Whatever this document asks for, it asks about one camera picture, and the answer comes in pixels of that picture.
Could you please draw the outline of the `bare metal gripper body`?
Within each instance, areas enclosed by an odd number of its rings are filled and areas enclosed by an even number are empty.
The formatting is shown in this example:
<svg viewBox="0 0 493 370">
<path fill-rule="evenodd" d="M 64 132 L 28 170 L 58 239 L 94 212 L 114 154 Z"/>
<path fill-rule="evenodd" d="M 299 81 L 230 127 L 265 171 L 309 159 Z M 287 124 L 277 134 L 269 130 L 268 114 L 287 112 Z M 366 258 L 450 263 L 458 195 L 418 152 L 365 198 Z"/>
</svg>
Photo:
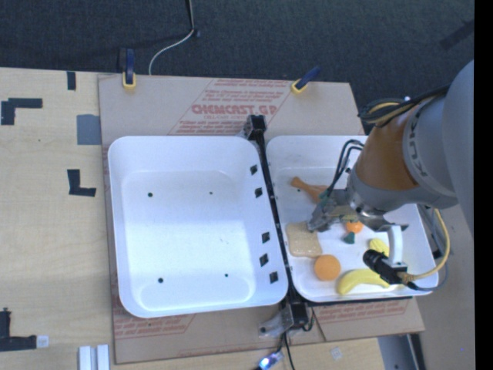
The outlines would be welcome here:
<svg viewBox="0 0 493 370">
<path fill-rule="evenodd" d="M 380 230 L 386 225 L 384 211 L 366 205 L 357 193 L 349 189 L 325 190 L 319 195 L 315 210 L 323 214 L 323 218 L 330 217 L 332 225 L 361 222 L 371 230 Z"/>
</svg>

